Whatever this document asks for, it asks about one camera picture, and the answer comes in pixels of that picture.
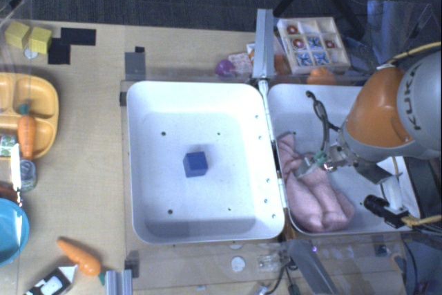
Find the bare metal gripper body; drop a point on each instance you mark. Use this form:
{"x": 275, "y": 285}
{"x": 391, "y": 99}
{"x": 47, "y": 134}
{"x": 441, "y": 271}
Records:
{"x": 334, "y": 158}

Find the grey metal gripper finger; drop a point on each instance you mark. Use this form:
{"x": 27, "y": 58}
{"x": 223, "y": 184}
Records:
{"x": 304, "y": 170}
{"x": 310, "y": 159}

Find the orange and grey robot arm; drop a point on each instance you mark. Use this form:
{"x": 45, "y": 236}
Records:
{"x": 380, "y": 121}

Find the pink cloth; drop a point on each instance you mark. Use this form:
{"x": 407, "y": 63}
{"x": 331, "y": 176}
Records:
{"x": 310, "y": 204}

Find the white plastic tray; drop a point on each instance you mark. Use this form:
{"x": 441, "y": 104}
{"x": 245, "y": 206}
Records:
{"x": 300, "y": 114}
{"x": 207, "y": 121}

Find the orange toy fruit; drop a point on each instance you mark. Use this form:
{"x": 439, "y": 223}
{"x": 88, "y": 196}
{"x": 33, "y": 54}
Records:
{"x": 321, "y": 76}

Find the blue cube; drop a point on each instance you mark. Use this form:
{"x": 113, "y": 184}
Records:
{"x": 195, "y": 164}

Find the wooden noughts and crosses box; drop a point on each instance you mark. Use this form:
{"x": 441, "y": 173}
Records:
{"x": 314, "y": 45}

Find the white round disc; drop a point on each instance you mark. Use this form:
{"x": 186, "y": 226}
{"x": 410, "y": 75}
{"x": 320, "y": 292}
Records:
{"x": 30, "y": 53}
{"x": 238, "y": 264}

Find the pink patterned packet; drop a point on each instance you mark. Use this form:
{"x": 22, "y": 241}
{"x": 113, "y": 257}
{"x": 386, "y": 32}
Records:
{"x": 241, "y": 63}

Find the purple grapes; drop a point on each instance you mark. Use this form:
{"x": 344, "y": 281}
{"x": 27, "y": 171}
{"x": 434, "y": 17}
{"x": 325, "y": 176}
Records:
{"x": 225, "y": 68}

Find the orange carrot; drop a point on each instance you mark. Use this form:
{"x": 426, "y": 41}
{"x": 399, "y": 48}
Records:
{"x": 81, "y": 257}
{"x": 27, "y": 134}

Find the orange divided plate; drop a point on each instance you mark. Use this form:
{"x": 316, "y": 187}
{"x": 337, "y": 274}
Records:
{"x": 41, "y": 93}

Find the small silver can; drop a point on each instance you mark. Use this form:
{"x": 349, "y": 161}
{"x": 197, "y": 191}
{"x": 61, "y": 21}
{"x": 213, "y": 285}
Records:
{"x": 28, "y": 176}

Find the black and white carton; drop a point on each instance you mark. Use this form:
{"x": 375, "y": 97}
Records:
{"x": 52, "y": 283}

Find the yellow cube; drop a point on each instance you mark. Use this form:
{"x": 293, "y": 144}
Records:
{"x": 16, "y": 34}
{"x": 40, "y": 40}

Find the green and white packet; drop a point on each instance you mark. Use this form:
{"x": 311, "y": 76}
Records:
{"x": 7, "y": 145}

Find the blue bowl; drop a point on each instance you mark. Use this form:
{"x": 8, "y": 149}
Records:
{"x": 12, "y": 231}

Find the black cylinder on white bracket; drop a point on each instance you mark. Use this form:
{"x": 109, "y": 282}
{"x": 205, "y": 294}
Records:
{"x": 383, "y": 207}

